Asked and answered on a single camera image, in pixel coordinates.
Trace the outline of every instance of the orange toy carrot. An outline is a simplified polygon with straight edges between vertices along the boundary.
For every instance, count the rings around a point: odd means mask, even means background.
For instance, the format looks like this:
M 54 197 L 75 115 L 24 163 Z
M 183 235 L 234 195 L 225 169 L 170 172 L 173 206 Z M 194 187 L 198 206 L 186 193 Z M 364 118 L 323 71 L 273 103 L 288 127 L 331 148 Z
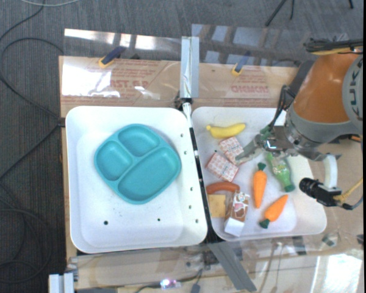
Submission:
M 267 229 L 268 224 L 270 222 L 274 222 L 275 220 L 278 219 L 278 217 L 281 215 L 283 209 L 285 208 L 285 204 L 287 202 L 288 197 L 289 196 L 287 194 L 281 196 L 266 209 L 266 211 L 264 213 L 265 219 L 263 221 L 259 222 L 259 225 L 262 228 Z
M 267 174 L 263 171 L 266 167 L 263 163 L 258 163 L 258 171 L 254 174 L 254 201 L 255 207 L 259 208 L 262 204 L 264 190 L 267 184 Z
M 207 194 L 213 194 L 214 192 L 221 190 L 235 192 L 236 190 L 240 190 L 240 186 L 236 183 L 230 183 L 228 181 L 220 181 L 218 183 L 209 184 L 206 187 Z

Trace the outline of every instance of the green bottle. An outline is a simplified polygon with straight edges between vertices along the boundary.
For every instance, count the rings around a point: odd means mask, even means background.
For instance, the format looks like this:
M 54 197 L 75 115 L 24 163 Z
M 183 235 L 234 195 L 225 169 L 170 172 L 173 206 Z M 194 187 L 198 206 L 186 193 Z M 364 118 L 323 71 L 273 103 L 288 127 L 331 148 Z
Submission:
M 290 180 L 290 169 L 286 161 L 279 157 L 274 157 L 272 153 L 267 153 L 267 161 L 276 179 L 282 184 L 283 189 L 286 192 L 293 191 L 295 186 Z

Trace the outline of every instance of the white tray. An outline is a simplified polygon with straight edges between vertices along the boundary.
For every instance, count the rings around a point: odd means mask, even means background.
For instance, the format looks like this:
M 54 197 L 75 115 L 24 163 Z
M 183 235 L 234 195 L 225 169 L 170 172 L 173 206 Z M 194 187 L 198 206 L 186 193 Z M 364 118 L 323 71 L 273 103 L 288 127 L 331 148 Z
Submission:
M 93 156 L 120 128 L 147 125 L 178 153 L 182 169 L 145 204 L 120 198 L 98 175 Z M 172 108 L 79 106 L 66 116 L 70 235 L 85 253 L 195 245 L 207 233 L 187 119 Z
M 214 139 L 210 132 L 206 130 L 207 125 L 229 126 L 234 123 L 245 123 L 246 128 L 236 136 L 237 140 L 244 147 L 250 142 L 259 130 L 269 124 L 275 114 L 275 109 L 269 108 L 234 108 L 234 107 L 199 107 L 192 114 L 193 128 L 198 146 L 199 160 L 203 173 L 204 185 L 220 181 L 206 168 L 206 164 L 215 151 L 222 154 L 218 147 L 219 139 Z M 278 118 L 277 125 L 284 122 L 284 113 Z M 326 227 L 326 214 L 324 207 L 311 197 L 308 197 L 298 187 L 300 180 L 304 177 L 312 178 L 312 171 L 309 162 L 302 156 L 288 158 L 292 182 L 296 189 L 289 193 L 289 200 L 281 216 L 275 222 L 271 222 L 267 229 L 259 226 L 259 221 L 263 220 L 263 213 L 266 206 L 285 194 L 280 183 L 274 177 L 268 167 L 268 162 L 264 154 L 259 155 L 252 161 L 239 166 L 239 171 L 233 180 L 240 186 L 240 190 L 248 193 L 251 197 L 250 206 L 246 216 L 245 226 L 240 237 L 224 232 L 224 220 L 222 218 L 212 218 L 214 231 L 226 241 L 263 239 L 267 237 L 296 236 L 305 234 L 317 234 Z M 262 206 L 256 209 L 252 200 L 252 175 L 257 170 L 257 163 L 264 162 L 268 175 L 266 191 Z

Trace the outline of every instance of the yellow toy banana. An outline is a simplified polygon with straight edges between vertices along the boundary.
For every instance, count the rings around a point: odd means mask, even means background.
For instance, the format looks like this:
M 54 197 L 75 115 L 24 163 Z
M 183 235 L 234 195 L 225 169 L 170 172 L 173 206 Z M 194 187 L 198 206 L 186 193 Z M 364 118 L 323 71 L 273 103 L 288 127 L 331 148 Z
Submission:
M 207 125 L 206 129 L 210 131 L 213 138 L 216 139 L 227 139 L 237 134 L 240 134 L 245 129 L 244 123 L 237 123 L 228 127 L 218 127 Z

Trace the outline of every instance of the grey floor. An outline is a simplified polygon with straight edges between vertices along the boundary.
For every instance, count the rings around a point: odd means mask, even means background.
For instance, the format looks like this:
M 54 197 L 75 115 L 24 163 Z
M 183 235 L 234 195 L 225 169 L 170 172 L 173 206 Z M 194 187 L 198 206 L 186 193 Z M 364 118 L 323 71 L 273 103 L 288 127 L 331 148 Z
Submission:
M 43 0 L 28 0 L 42 3 Z M 72 0 L 45 0 L 61 4 Z M 281 0 L 0 0 L 0 292 L 65 270 L 58 56 L 66 28 L 181 38 L 193 24 L 264 28 Z M 287 0 L 270 28 L 364 36 L 364 0 Z

